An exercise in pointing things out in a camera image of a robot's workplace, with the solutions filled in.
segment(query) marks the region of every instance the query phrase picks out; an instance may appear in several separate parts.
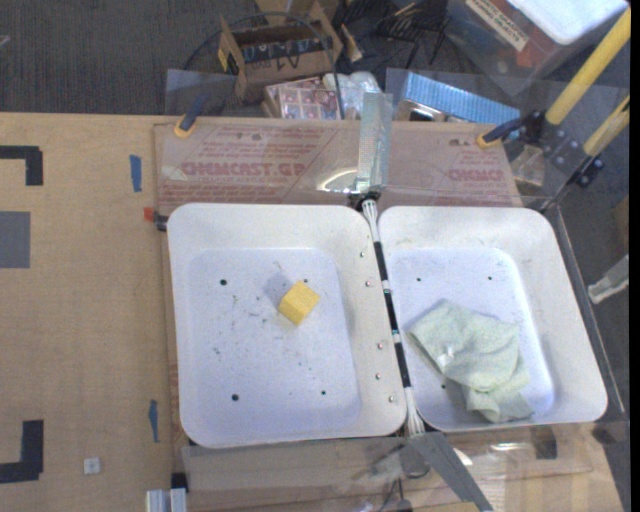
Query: yellow handle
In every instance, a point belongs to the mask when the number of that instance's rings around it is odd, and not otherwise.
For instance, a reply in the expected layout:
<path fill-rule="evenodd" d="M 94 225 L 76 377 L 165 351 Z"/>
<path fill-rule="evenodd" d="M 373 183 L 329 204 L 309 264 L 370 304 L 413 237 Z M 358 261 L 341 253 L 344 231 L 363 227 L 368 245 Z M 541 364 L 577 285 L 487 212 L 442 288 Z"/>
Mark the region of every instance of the yellow handle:
<path fill-rule="evenodd" d="M 584 143 L 583 149 L 587 155 L 598 156 L 628 126 L 631 117 L 630 101 L 629 95 Z"/>
<path fill-rule="evenodd" d="M 547 111 L 546 118 L 549 123 L 557 126 L 564 121 L 630 38 L 631 8 L 629 7 Z"/>

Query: white plastic tray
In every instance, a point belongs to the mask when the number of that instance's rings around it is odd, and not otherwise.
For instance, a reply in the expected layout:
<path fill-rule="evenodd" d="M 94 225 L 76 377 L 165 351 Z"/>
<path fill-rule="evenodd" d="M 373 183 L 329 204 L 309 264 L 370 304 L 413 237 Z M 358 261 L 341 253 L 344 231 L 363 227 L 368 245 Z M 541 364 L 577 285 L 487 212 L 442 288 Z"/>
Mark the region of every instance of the white plastic tray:
<path fill-rule="evenodd" d="M 394 207 L 379 222 L 398 324 L 423 419 L 445 431 L 588 422 L 607 394 L 555 234 L 522 208 Z M 520 325 L 531 375 L 527 420 L 494 425 L 466 411 L 460 388 L 406 342 L 404 330 L 447 299 Z"/>
<path fill-rule="evenodd" d="M 382 436 L 402 425 L 402 382 L 361 215 L 190 204 L 173 212 L 168 235 L 180 417 L 191 439 L 222 448 Z M 296 327 L 277 306 L 305 279 L 321 298 Z"/>

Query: yellow cube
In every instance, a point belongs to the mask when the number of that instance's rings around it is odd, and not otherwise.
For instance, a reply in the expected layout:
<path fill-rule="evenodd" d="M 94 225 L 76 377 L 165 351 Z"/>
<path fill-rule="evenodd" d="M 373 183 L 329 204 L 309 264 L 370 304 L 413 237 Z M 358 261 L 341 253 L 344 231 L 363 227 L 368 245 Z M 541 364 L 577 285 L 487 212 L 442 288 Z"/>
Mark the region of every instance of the yellow cube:
<path fill-rule="evenodd" d="M 291 289 L 286 293 L 280 305 L 278 311 L 291 320 L 294 324 L 300 325 L 306 316 L 311 313 L 311 310 L 320 300 L 320 295 L 314 292 L 302 281 L 298 281 Z"/>

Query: gray square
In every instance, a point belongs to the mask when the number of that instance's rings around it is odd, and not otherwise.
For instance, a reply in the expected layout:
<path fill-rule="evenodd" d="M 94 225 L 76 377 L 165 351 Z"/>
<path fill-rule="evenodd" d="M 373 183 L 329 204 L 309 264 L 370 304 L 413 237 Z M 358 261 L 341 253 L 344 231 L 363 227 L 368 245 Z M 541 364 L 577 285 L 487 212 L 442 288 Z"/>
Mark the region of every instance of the gray square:
<path fill-rule="evenodd" d="M 31 213 L 0 212 L 0 268 L 31 266 Z"/>

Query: green cloth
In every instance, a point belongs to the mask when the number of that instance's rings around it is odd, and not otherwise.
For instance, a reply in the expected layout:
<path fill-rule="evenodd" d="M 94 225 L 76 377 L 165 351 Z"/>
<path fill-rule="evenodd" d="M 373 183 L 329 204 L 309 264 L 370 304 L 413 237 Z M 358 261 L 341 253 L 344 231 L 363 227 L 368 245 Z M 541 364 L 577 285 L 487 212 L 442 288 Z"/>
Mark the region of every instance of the green cloth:
<path fill-rule="evenodd" d="M 462 386 L 467 410 L 479 411 L 494 423 L 533 413 L 520 394 L 529 383 L 529 372 L 516 324 L 444 301 L 408 332 L 420 352 Z"/>

